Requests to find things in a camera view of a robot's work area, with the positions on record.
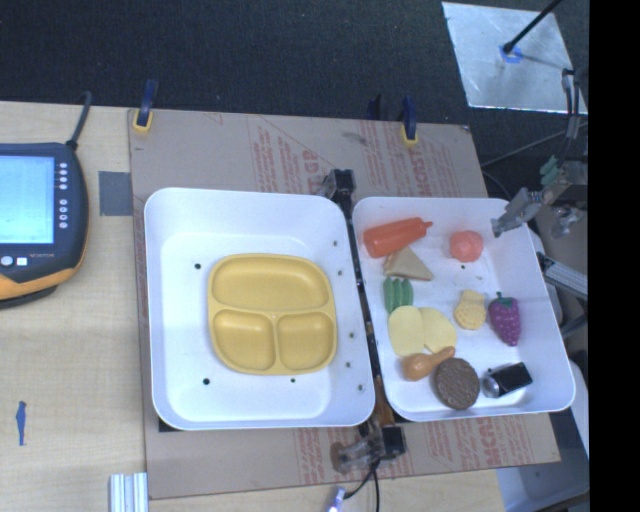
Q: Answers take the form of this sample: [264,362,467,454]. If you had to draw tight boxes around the green toy pea pods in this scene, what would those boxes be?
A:
[382,276,415,315]

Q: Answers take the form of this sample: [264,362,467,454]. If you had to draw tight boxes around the brown round toy biscuit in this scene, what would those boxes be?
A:
[433,357,482,411]

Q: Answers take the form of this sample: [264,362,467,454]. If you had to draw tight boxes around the orange toy chicken drumstick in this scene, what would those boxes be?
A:
[402,345,457,382]

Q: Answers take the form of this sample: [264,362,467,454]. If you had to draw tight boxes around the orange toy bottle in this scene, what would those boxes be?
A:
[362,216,434,260]

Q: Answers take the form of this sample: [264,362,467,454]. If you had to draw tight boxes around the yellow divided plate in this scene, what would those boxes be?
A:
[206,253,339,377]

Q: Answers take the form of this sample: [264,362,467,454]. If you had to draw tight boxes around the thin black and white rod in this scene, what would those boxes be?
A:
[342,197,389,426]

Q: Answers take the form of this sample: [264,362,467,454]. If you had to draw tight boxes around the brown cardboard board red print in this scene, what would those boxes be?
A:
[127,108,562,501]

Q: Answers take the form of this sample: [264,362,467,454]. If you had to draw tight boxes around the black and silver block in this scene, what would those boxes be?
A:
[481,361,534,400]

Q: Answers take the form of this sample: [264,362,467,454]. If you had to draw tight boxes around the black block with thin wires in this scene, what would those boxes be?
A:
[380,424,407,460]
[328,168,357,200]

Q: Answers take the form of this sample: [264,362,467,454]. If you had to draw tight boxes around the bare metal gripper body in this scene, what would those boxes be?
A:
[542,160,589,206]

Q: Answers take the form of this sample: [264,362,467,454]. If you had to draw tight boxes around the pink rounded toy food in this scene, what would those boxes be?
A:
[448,229,485,263]

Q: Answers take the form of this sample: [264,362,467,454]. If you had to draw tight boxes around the white plastic tray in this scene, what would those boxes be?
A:
[351,196,577,424]
[143,187,376,432]

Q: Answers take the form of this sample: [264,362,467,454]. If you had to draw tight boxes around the yellow toy potato slice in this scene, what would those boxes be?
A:
[387,305,426,358]
[417,306,458,355]

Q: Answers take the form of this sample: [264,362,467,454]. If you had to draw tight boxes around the purple toy grapes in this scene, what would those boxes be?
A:
[487,292,521,348]

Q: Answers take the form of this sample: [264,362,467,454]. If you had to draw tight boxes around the tan toy sandwich triangle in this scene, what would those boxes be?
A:
[382,245,435,283]

